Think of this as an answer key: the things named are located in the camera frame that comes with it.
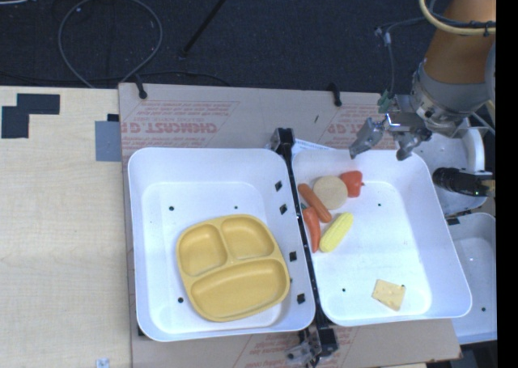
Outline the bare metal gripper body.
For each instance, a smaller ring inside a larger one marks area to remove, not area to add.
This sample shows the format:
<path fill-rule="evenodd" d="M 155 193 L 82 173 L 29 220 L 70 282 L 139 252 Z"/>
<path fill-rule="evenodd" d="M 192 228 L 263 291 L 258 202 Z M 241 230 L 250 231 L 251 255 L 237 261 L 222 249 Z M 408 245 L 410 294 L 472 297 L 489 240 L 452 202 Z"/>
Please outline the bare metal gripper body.
<path fill-rule="evenodd" d="M 385 129 L 429 140 L 433 133 L 449 138 L 462 137 L 471 127 L 469 114 L 453 111 L 425 95 L 395 95 L 386 103 Z"/>

